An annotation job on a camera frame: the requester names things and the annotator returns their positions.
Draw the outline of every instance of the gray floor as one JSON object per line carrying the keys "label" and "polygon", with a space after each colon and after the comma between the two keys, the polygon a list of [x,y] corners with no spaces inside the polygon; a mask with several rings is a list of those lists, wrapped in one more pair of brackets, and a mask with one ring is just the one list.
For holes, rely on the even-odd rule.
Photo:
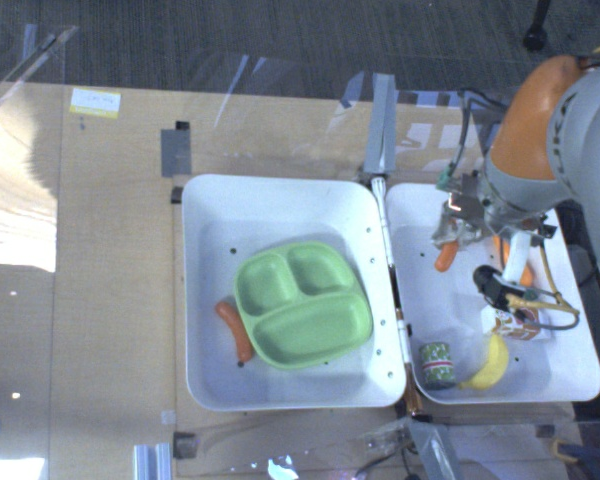
{"label": "gray floor", "polygon": [[225,90],[249,56],[287,73],[259,88],[272,93],[340,97],[361,70],[394,73],[403,89],[503,88],[547,56],[600,44],[600,0],[554,0],[547,46],[526,52],[535,2],[0,0],[0,77],[32,23],[80,27],[67,56],[72,84]]}

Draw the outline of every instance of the green plate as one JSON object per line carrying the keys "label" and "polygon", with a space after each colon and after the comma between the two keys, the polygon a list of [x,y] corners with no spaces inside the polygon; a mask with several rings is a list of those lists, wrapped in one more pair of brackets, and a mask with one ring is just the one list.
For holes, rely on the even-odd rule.
{"label": "green plate", "polygon": [[235,278],[238,311],[258,355],[277,368],[335,359],[371,336],[367,298],[346,260],[321,242],[264,251]]}

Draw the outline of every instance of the yellow banana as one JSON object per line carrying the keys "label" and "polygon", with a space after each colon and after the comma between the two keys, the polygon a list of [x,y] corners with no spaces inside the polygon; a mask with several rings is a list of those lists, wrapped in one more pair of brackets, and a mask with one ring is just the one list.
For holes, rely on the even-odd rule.
{"label": "yellow banana", "polygon": [[489,340],[489,352],[487,353],[487,362],[469,380],[461,382],[458,387],[461,389],[489,389],[495,385],[507,371],[509,365],[509,350],[507,344],[498,334],[492,334]]}

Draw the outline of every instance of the black leg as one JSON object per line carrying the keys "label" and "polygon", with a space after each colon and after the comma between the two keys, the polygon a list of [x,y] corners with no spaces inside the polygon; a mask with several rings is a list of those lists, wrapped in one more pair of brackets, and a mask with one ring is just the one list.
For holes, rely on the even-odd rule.
{"label": "black leg", "polygon": [[531,52],[542,50],[547,41],[547,33],[542,28],[544,19],[547,17],[551,0],[538,0],[536,12],[533,15],[533,23],[524,36],[522,44]]}

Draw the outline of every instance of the green can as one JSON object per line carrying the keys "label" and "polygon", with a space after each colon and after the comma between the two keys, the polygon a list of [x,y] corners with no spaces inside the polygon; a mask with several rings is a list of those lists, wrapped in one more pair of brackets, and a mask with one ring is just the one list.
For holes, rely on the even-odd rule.
{"label": "green can", "polygon": [[420,347],[424,383],[428,389],[448,389],[456,385],[449,344],[427,343]]}

